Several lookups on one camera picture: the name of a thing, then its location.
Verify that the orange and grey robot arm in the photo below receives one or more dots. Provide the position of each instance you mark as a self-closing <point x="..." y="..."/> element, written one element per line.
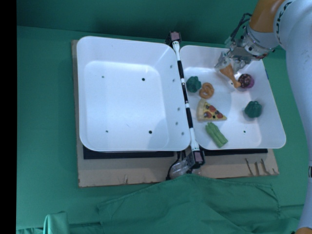
<point x="296" y="57"/>

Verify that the tan toy chicken drumstick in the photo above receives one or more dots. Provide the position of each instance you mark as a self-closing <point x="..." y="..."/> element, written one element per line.
<point x="229" y="73"/>

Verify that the orange toy pretzel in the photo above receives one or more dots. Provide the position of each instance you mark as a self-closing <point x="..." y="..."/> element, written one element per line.
<point x="203" y="93"/>

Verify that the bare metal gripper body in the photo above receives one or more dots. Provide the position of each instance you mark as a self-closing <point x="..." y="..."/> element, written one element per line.
<point x="243" y="50"/>

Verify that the purple chocolate toy doughnut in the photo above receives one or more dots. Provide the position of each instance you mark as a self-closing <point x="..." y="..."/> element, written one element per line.
<point x="247" y="81"/>

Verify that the green cloth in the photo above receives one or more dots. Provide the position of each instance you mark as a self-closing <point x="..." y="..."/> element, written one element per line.
<point x="195" y="203"/>

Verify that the green toy broccoli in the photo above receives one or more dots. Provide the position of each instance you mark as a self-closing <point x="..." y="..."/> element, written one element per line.
<point x="193" y="84"/>
<point x="253" y="109"/>

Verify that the green toy asparagus bunch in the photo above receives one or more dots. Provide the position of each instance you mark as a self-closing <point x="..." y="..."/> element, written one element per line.
<point x="216" y="135"/>

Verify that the toy pizza slice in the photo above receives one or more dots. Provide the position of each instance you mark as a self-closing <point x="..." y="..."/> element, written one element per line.
<point x="207" y="112"/>

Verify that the brown cardboard board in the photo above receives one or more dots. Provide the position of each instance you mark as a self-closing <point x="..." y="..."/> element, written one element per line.
<point x="122" y="172"/>

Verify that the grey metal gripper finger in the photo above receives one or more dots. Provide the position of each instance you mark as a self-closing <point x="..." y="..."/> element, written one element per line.
<point x="238" y="65"/>
<point x="222" y="62"/>

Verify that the white plastic tray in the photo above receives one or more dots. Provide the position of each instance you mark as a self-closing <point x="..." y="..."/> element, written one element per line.
<point x="126" y="94"/>
<point x="239" y="125"/>

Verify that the black and white thin rod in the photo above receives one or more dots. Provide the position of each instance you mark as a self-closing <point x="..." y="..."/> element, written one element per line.
<point x="185" y="99"/>

